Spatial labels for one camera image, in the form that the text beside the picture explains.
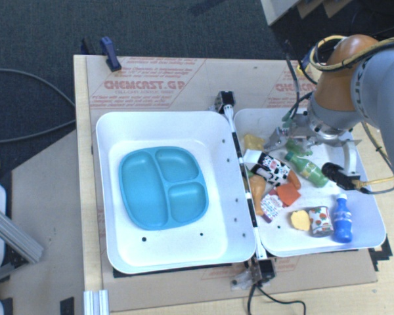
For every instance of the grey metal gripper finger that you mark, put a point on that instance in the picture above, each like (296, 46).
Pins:
(276, 139)

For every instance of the blue divided plate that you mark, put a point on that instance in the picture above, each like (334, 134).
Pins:
(144, 189)

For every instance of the white can with red print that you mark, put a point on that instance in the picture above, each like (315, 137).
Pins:
(320, 222)

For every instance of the yellow biscuit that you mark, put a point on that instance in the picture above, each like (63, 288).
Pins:
(300, 220)

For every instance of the orange-red square packet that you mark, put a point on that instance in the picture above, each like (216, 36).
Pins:
(289, 194)

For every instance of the green bottle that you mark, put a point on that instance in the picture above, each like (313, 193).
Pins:
(310, 171)

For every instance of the black cylinder on white bracket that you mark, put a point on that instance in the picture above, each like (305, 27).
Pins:
(339, 176)

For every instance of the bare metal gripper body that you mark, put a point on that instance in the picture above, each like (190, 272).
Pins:
(318, 133)

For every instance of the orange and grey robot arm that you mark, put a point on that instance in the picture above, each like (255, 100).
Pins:
(374, 87)

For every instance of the yellow toy cheese piece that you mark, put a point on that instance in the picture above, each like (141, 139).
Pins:
(253, 142)

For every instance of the pink and white carton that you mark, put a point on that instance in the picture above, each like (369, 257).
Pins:
(272, 206)

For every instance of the orange sausage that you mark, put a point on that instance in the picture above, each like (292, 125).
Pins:
(295, 180)

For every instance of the brown cardboard board red print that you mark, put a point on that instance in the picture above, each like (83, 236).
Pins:
(170, 87)

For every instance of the thin black and white rod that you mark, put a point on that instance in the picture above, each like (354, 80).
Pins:
(241, 162)

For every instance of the orange carrot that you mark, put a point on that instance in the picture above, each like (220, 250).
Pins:
(257, 192)

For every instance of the white plastic tray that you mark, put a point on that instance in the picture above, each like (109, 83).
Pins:
(358, 215)
(216, 182)

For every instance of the black and white cow-print carton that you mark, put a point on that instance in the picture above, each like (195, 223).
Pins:
(274, 168)

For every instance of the blue bottle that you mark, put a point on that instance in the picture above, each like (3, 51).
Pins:
(342, 220)

